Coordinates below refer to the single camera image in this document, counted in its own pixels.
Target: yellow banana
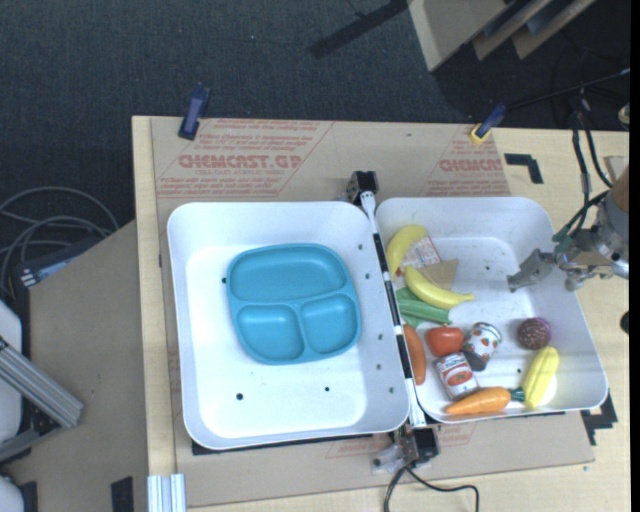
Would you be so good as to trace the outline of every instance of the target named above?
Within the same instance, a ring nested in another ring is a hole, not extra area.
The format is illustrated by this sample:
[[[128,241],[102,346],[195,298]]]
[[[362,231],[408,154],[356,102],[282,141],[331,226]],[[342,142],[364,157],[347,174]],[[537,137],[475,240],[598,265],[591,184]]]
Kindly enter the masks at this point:
[[[420,224],[409,224],[408,226],[404,226],[397,231],[395,235],[393,235],[385,251],[387,265],[389,266],[389,274],[391,274],[392,279],[400,268],[404,255],[409,247],[411,247],[411,244],[425,236],[427,236],[427,230]]]
[[[549,387],[551,379],[558,371],[560,354],[551,345],[541,348],[531,362],[522,389],[527,407],[537,407]]]
[[[416,268],[406,266],[404,268],[404,280],[409,289],[427,304],[441,309],[451,309],[461,302],[473,300],[473,293],[456,293],[440,288],[425,278]]]

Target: red tomato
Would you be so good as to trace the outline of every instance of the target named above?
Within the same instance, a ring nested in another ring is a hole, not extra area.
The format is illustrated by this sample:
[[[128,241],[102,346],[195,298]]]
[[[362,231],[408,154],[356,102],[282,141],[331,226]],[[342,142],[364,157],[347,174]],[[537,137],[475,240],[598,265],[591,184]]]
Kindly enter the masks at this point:
[[[431,353],[436,357],[443,357],[454,352],[460,352],[464,342],[464,332],[458,327],[441,325],[427,331],[425,340]]]

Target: black carpet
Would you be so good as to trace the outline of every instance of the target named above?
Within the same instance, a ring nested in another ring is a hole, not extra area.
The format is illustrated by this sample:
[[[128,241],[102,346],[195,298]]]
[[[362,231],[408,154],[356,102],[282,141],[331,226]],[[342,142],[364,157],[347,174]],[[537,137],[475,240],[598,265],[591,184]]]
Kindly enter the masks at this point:
[[[404,0],[0,0],[0,204],[66,186],[131,220],[131,116],[183,116],[199,82],[210,117],[475,123],[630,66],[630,32],[631,1],[600,0],[524,60],[510,42],[483,62],[465,45],[430,73]],[[620,130],[629,90],[629,76],[610,80],[503,126],[565,128],[586,99],[591,128]],[[9,210],[106,225],[63,193]],[[0,217],[0,248],[25,227]]]

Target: tin can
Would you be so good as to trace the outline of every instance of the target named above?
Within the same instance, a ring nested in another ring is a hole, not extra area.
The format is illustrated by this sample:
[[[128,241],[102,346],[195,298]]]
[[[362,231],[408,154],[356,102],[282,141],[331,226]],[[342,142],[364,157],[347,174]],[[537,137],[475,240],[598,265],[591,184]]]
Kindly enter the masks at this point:
[[[481,372],[502,342],[502,334],[493,325],[478,322],[465,335],[462,352],[474,371]]]
[[[454,352],[438,359],[435,367],[447,394],[454,400],[478,388],[478,381],[462,352]]]

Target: wooden table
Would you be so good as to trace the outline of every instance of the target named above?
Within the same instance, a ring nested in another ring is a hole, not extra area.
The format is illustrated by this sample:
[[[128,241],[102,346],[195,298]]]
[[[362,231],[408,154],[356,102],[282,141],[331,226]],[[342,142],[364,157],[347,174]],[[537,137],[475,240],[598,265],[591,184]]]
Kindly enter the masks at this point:
[[[159,232],[153,161],[151,118],[134,117],[133,144],[136,191],[136,221],[140,270],[141,318],[145,369],[145,396],[149,472],[176,472],[170,380],[164,323],[163,288],[158,266]],[[358,136],[375,132],[375,123],[358,123]],[[387,125],[388,130],[411,131],[414,137],[429,125]],[[628,157],[629,136],[624,132],[593,134],[599,156]],[[503,159],[511,194],[537,201],[548,212],[554,229],[560,228],[580,208],[582,194],[579,168],[571,133],[560,130],[494,129],[496,149]],[[395,148],[396,163],[405,156]],[[544,185],[534,185],[520,166],[504,162],[505,153],[530,154],[543,171]],[[602,184],[593,177],[594,195]],[[597,432],[595,462],[588,466],[565,466],[440,481],[440,485],[475,484],[482,510],[630,510],[630,418],[629,338],[620,329],[621,315],[629,308],[628,282],[619,278],[592,279],[578,292],[587,323],[607,374],[618,423]],[[239,485],[251,485],[251,481]],[[281,499],[201,507],[220,511],[381,510],[384,487],[372,487],[295,496]],[[399,486],[393,496],[394,510],[472,510],[470,492],[437,493],[419,484]]]

